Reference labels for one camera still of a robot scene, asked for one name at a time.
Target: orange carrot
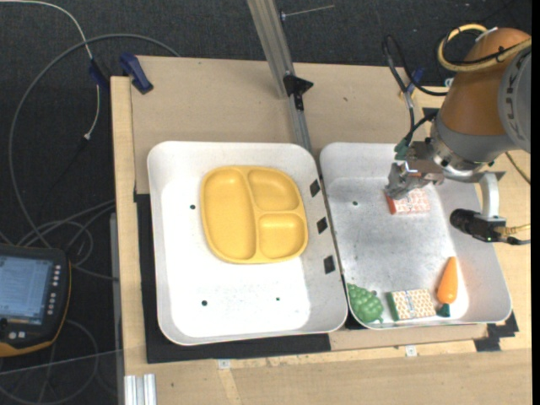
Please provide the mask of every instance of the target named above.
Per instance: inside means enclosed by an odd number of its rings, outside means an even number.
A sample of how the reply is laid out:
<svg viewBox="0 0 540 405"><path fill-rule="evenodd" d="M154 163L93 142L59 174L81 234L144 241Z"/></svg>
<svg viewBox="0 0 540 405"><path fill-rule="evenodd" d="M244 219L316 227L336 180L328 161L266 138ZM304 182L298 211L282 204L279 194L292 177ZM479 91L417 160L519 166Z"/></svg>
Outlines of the orange carrot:
<svg viewBox="0 0 540 405"><path fill-rule="evenodd" d="M450 303L457 297L457 259L451 256L446 264L445 271L437 289L437 300L442 304L438 311L440 316L450 316Z"/></svg>

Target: black clamp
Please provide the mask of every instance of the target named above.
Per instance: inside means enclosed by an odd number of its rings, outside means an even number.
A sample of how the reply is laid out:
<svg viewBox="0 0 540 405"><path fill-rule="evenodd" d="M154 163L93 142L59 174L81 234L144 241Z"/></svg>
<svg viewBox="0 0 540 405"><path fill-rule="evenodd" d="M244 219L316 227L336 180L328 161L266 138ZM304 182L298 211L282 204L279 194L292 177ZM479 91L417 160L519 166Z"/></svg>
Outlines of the black clamp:
<svg viewBox="0 0 540 405"><path fill-rule="evenodd" d="M295 77L294 75L287 74L283 77L283 84L285 85L285 91L287 96L294 95L294 106L298 111L304 110L304 101L302 95L313 87L313 83L306 81L305 79Z"/></svg>
<svg viewBox="0 0 540 405"><path fill-rule="evenodd" d="M130 52L124 52L120 55L120 66L125 73L133 77L133 86L143 95L154 88L146 78L141 63L139 63L138 59Z"/></svg>

